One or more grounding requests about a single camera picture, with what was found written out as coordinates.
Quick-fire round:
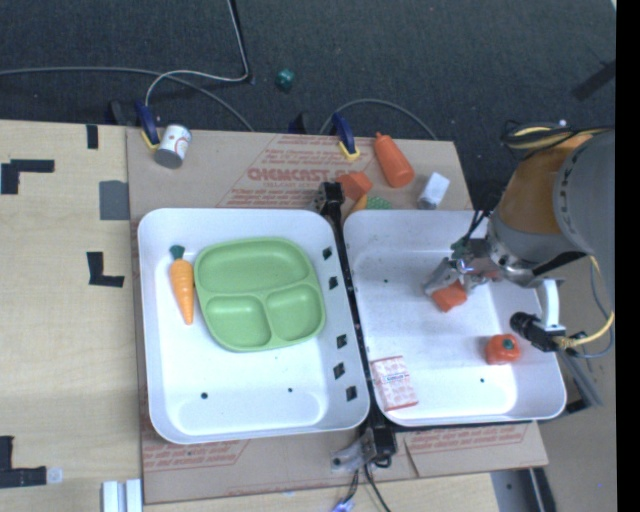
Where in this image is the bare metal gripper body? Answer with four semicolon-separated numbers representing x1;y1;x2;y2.
451;238;539;290

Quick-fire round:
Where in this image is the orange cube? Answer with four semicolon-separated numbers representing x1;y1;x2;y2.
431;279;469;314

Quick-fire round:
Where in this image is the orange pepper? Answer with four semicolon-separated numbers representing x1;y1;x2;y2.
483;333;523;367

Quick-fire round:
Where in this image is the white small bottle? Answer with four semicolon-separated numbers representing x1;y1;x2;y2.
416;171;452;211

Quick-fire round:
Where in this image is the white plastic tray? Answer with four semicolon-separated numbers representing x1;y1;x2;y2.
136;207;372;446
342;208;568;428

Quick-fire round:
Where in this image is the white packet red print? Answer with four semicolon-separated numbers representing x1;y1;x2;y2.
368;355;421;413

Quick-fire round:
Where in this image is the orange bottle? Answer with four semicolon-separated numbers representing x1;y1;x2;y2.
373;131;417;190

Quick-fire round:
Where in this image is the orange block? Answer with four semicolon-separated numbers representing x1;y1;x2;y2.
334;170;374;202

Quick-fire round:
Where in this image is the green divided plate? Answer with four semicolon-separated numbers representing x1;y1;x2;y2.
192;236;328;354

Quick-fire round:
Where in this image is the brown cardboard board red print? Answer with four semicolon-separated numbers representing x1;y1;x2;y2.
124;127;550;505

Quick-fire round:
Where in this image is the orange carrot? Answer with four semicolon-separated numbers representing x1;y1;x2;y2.
167;244;197;327

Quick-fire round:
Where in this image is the white can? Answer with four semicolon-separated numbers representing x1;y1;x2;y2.
152;122;194;170

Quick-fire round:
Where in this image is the black cylinder on white bracket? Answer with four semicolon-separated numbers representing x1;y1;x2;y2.
509;277;569;354

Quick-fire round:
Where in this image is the black block with thin wires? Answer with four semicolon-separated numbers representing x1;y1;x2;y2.
309;181;347;215
367;424;399;465

